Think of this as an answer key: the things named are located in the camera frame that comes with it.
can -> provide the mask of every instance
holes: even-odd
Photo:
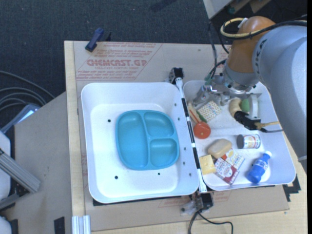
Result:
[[[261,145],[259,135],[239,135],[236,139],[239,149],[257,149]]]

